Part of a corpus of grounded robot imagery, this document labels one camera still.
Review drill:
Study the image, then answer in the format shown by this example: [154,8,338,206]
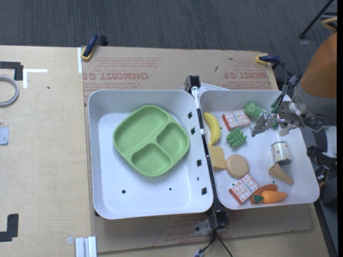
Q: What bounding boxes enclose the white paper sheet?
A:
[199,82,232,92]

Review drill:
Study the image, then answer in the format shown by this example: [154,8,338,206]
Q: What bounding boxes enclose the green divided plate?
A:
[112,104,191,177]

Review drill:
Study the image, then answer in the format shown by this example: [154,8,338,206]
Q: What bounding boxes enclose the yellow banana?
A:
[203,111,222,146]

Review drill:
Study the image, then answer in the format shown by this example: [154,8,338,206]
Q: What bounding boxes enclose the black block with thin wires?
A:
[193,209,230,236]
[183,75,202,92]

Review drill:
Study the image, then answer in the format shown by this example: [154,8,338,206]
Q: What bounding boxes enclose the green bean pods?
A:
[225,127,248,148]

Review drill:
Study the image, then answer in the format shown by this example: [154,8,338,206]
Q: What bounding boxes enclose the orange carrot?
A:
[253,190,288,205]

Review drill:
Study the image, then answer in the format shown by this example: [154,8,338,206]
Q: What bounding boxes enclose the yellow cheese wedge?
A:
[208,144,227,170]

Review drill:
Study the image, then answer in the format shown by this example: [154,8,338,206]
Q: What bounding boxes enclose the grey tape roll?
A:
[0,74,20,108]

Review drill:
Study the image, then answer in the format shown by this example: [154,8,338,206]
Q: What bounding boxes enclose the tan ice cream cone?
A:
[268,163,295,185]

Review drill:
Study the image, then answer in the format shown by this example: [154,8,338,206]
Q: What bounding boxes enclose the orange and white carton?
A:
[228,173,260,205]
[221,109,251,131]

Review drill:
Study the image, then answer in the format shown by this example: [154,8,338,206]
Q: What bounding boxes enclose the brown cardboard board red print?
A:
[81,46,315,254]

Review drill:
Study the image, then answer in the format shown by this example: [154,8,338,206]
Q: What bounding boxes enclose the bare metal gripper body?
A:
[264,100,338,133]

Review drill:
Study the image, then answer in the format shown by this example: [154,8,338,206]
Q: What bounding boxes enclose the tan round biscuit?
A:
[225,154,250,179]

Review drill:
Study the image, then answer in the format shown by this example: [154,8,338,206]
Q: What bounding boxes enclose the small white can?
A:
[271,141,292,167]

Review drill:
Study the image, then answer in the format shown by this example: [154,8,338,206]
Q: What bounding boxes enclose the white plastic tray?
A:
[87,89,214,220]
[199,89,321,211]

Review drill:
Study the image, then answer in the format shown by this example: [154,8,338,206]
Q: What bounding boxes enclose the thin black and white rod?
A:
[191,86,218,211]

